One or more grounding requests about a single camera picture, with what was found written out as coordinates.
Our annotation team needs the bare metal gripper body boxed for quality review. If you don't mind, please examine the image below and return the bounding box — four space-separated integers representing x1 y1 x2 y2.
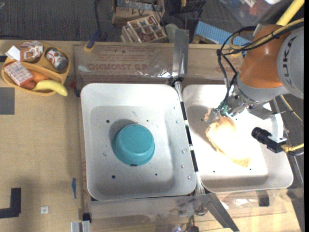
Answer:
217 87 256 117

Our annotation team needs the pale bread slice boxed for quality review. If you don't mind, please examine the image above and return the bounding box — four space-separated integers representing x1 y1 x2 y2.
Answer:
204 107 252 168

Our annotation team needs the thin black and white rod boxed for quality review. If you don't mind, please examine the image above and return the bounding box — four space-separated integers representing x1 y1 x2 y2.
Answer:
177 81 206 196

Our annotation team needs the white plastic tray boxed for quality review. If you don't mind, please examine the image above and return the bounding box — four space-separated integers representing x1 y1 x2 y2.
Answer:
182 84 294 193
80 83 197 202

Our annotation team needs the teal bowl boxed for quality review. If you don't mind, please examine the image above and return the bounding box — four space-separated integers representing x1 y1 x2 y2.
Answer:
112 124 156 167

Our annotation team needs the yellow banana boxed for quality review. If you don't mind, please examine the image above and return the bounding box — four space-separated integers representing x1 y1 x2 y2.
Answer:
32 80 69 97

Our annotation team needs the yellow divided plate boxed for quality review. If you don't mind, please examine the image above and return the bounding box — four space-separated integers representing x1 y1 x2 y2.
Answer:
1 40 71 97

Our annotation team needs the red and white can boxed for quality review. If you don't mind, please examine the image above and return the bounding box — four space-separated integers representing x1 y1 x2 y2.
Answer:
45 47 69 71

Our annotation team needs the orange carrot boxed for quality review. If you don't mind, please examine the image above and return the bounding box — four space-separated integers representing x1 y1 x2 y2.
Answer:
21 70 49 90

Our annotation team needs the white and brown carton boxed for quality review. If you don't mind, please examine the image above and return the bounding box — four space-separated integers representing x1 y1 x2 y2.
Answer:
4 40 44 62

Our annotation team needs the white and red packet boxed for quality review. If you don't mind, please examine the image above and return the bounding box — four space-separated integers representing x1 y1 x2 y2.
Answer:
3 61 34 87

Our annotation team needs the black cylinder on white bracket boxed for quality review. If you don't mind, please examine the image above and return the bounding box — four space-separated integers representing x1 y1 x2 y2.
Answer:
251 111 288 154

